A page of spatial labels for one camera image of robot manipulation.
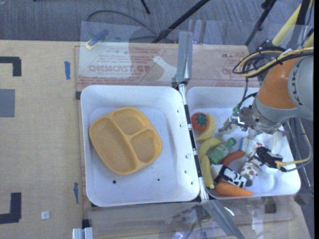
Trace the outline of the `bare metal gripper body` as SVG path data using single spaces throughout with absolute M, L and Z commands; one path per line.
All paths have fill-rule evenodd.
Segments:
M 237 125 L 242 129 L 242 131 L 247 131 L 248 129 L 256 129 L 256 118 L 254 117 L 253 106 L 243 107 L 237 113 Z

